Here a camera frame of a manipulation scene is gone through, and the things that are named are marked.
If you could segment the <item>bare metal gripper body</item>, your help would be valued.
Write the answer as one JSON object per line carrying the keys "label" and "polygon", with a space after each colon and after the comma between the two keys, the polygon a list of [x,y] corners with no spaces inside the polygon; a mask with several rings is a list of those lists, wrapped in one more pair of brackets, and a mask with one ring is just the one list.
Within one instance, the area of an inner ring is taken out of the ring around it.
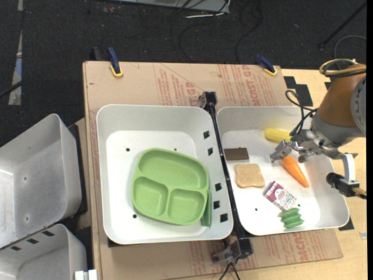
{"label": "bare metal gripper body", "polygon": [[325,155],[331,157],[330,139],[319,129],[294,129],[290,132],[291,147],[300,156]]}

